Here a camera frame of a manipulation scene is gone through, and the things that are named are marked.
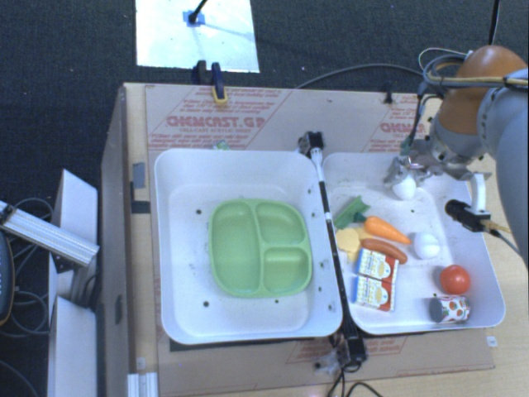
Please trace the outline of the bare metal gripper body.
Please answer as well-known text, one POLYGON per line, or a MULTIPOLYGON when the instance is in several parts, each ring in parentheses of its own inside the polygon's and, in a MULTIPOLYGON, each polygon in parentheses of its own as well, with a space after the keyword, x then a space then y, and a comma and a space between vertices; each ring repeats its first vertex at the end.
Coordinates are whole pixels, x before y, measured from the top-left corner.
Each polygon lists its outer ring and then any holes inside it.
POLYGON ((457 154, 438 136, 415 139, 408 153, 409 166, 424 174, 470 177, 470 158, 457 154))

